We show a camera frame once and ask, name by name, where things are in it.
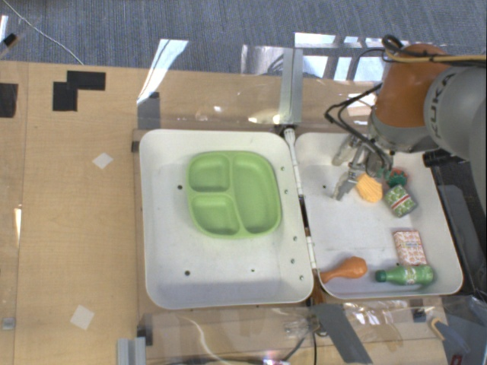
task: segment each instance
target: gray carpet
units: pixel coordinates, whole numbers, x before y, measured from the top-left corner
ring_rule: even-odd
[[[148,67],[161,37],[293,46],[294,32],[485,48],[487,0],[8,0],[88,65]],[[11,10],[0,2],[0,14]],[[73,62],[29,31],[10,58]]]

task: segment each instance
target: wooden table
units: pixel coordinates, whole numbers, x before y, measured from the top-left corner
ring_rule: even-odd
[[[54,112],[53,82],[66,81],[68,70],[105,72],[106,88],[80,90],[77,112]],[[0,82],[19,86],[16,116],[0,119],[4,164],[0,170],[6,169],[0,181],[9,189],[0,202],[5,222],[0,240],[9,242],[0,243],[0,294],[9,301],[0,304],[0,311],[2,316],[15,314],[17,320],[15,330],[0,332],[1,363],[115,364],[117,339],[134,338],[138,259],[131,143],[137,128],[136,99],[146,78],[144,69],[0,64]],[[317,120],[321,123],[326,105],[366,87],[306,80],[304,120],[310,127]],[[276,108],[279,89],[279,80],[273,77],[169,72],[160,88],[163,125],[186,128],[196,123],[198,115],[209,115],[205,126],[210,126],[215,118],[212,110],[223,107],[228,112],[214,124],[245,129],[248,112]],[[184,113],[194,117],[182,123],[177,118]],[[243,124],[235,125],[236,119]],[[101,154],[113,159],[103,169],[93,162]],[[12,236],[14,208],[22,213],[20,254],[11,253],[17,250]],[[15,283],[16,296],[15,291],[2,292],[5,287],[15,288]],[[431,298],[425,304],[441,313],[438,301]],[[78,306],[94,313],[86,329],[70,322]],[[239,312],[244,316],[246,311]],[[239,323],[249,339],[263,330],[263,321],[243,317]],[[374,363],[444,360],[441,342],[425,323],[413,323],[410,313],[401,315],[397,325],[355,327]],[[177,350],[191,355],[204,348],[201,341],[190,338],[199,337],[201,331],[206,333],[205,344],[216,348],[221,330],[204,320],[198,328],[194,323],[168,323],[166,333],[183,337]],[[174,350],[168,345],[163,355]],[[310,345],[310,340],[304,342],[293,363],[312,363]],[[319,358],[342,363],[329,338],[318,338],[318,345]]]

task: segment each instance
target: green tray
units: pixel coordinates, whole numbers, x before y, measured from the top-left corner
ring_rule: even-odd
[[[212,151],[187,167],[186,194],[194,224],[218,238],[272,232],[281,223],[281,200],[271,164],[249,151]]]

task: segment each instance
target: green bottle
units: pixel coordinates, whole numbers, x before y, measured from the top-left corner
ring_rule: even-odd
[[[430,265],[397,266],[389,271],[376,271],[375,279],[384,283],[389,281],[399,285],[423,284],[433,281],[434,272]]]

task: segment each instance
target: white diamond sticker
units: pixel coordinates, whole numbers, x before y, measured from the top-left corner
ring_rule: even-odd
[[[113,161],[113,158],[107,153],[102,153],[93,160],[93,163],[100,169],[105,169],[105,167]]]
[[[71,323],[80,329],[88,330],[88,326],[94,317],[94,312],[90,311],[88,308],[83,306],[78,306],[73,317],[71,318]]]

